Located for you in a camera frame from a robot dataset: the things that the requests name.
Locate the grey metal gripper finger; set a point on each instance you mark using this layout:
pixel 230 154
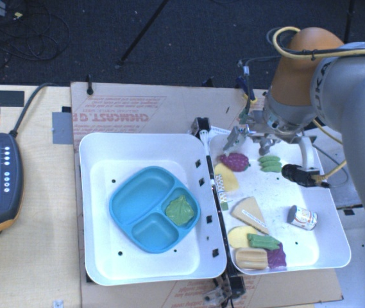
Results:
pixel 236 139
pixel 266 146

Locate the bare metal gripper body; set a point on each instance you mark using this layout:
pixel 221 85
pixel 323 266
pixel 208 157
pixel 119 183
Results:
pixel 273 129

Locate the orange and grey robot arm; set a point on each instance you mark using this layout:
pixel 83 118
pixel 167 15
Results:
pixel 336 85

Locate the green pea pods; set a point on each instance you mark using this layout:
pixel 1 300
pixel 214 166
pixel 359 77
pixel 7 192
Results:
pixel 270 164

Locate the purple grapes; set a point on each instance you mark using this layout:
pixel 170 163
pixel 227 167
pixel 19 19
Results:
pixel 236 162

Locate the yellow half-round slice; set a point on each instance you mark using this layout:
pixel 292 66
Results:
pixel 228 178

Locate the orange patterned white packet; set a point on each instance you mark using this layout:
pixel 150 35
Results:
pixel 220 189

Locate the white plastic tray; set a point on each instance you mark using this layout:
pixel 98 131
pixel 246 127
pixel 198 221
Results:
pixel 105 236
pixel 297 191

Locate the pale yellow cheese wedge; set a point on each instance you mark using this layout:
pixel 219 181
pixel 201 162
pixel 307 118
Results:
pixel 249 212

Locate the small white and orange can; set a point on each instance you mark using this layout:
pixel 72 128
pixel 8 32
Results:
pixel 304 218

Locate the green lettuce leaf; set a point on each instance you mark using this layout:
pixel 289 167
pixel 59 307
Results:
pixel 179 210

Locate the yellow round slice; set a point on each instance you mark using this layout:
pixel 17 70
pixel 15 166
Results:
pixel 237 236

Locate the green beans bundle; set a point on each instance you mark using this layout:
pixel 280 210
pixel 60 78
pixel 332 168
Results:
pixel 264 242

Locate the blue divided plate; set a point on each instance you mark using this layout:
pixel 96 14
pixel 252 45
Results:
pixel 143 194

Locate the brown cardboard board red print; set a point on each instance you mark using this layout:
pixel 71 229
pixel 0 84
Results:
pixel 127 114

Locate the pale yellow ridged bread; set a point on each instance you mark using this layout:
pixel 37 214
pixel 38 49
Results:
pixel 251 258

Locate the black cylinder on white bracket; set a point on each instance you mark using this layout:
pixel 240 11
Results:
pixel 299 174

